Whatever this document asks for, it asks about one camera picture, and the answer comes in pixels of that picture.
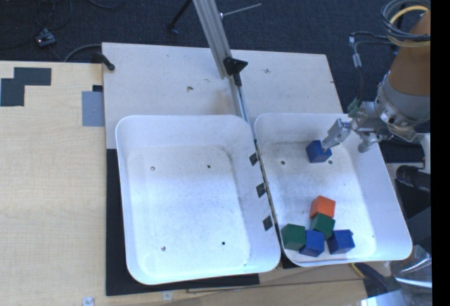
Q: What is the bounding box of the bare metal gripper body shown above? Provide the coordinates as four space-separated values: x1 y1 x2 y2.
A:
350 99 431 143

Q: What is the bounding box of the blue cube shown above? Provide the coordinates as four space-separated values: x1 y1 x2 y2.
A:
305 139 333 164
326 229 356 255
298 229 326 258

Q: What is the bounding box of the white plastic tray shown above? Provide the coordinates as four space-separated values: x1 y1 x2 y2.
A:
253 112 413 268
115 114 283 286

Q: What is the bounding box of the orange cube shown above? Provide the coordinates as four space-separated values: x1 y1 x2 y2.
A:
309 195 337 219

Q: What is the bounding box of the green cube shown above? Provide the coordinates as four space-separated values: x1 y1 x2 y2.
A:
309 212 336 240
281 223 307 251

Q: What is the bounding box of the pale wood board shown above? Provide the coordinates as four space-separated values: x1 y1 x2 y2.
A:
101 42 367 295

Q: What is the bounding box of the black cylinder on white bracket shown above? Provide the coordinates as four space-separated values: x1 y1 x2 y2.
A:
396 132 431 194

